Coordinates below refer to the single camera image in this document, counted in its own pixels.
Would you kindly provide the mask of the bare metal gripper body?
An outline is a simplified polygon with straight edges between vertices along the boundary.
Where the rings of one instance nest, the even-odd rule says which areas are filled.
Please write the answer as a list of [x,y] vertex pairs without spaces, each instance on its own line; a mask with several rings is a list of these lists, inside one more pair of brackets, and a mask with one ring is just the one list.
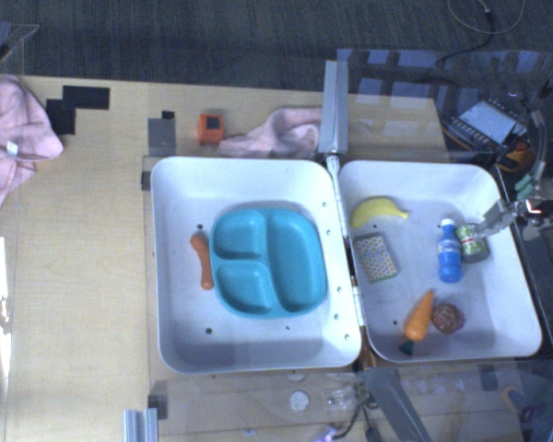
[[553,200],[527,198],[513,203],[514,212],[523,218],[528,226],[548,229],[553,227]]

